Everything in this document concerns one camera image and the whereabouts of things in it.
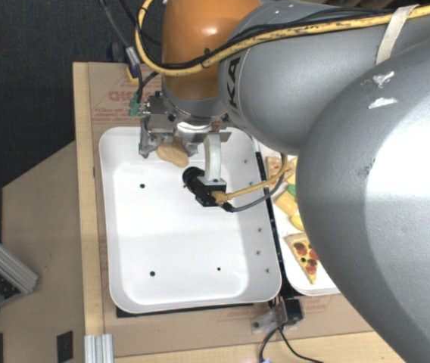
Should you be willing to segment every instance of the black carpet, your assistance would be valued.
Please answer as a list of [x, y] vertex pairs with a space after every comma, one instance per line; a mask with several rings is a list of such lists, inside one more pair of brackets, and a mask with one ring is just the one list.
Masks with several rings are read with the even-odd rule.
[[[147, 18], [157, 38], [160, 19]], [[72, 63], [106, 61], [112, 41], [97, 0], [0, 0], [0, 188], [74, 140]]]

